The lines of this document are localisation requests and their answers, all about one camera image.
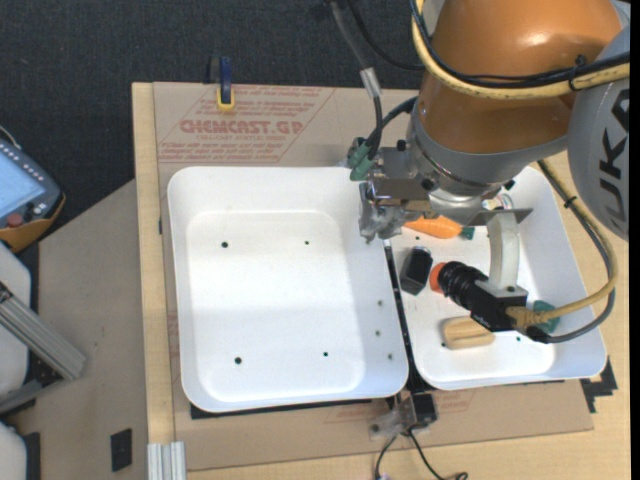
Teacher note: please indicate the thin black rod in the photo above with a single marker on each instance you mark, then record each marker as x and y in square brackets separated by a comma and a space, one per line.
[400, 313]

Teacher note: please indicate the orange round toy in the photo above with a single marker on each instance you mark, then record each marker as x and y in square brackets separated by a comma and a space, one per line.
[436, 277]

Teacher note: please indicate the small black carton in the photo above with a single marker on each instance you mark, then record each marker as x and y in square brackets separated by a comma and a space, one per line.
[416, 270]

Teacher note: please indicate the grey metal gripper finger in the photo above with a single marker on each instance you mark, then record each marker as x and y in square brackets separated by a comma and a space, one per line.
[392, 223]
[370, 224]

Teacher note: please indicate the teal flat toy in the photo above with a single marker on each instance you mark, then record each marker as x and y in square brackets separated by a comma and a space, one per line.
[549, 320]

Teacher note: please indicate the orange carrot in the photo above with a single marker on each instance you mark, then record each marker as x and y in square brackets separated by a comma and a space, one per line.
[432, 227]

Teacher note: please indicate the tan toy bread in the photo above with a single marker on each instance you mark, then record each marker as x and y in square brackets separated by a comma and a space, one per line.
[465, 334]

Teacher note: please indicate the black cylinder on white bracket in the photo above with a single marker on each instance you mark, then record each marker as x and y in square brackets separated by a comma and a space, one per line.
[492, 300]

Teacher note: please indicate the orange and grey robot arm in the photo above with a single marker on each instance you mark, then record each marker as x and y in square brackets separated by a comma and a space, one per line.
[520, 28]

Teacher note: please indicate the brown cardboard board red print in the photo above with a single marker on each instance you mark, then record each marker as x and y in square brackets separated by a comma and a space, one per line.
[300, 440]

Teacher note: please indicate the white plastic tray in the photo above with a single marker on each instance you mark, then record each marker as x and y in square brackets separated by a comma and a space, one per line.
[500, 363]
[280, 293]

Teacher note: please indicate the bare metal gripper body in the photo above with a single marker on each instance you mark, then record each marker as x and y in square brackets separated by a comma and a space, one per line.
[400, 185]

